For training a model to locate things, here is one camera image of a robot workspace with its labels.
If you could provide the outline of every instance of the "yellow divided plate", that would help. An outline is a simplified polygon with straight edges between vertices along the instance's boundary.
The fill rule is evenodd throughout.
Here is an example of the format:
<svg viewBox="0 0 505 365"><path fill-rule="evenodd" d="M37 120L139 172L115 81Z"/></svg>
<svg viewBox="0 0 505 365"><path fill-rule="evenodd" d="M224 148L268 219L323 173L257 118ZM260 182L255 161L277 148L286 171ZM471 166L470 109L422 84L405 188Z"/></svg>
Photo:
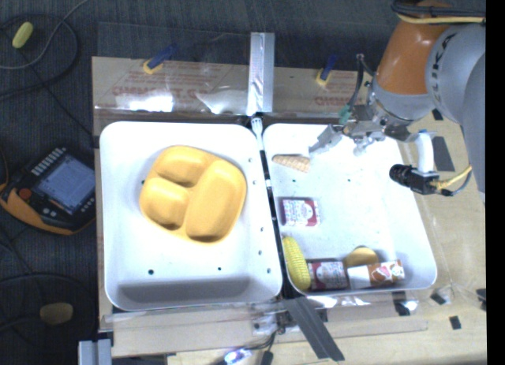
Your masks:
<svg viewBox="0 0 505 365"><path fill-rule="evenodd" d="M177 145L155 160L140 192L140 210L175 236L216 242L234 227L246 191L244 174L234 164Z"/></svg>

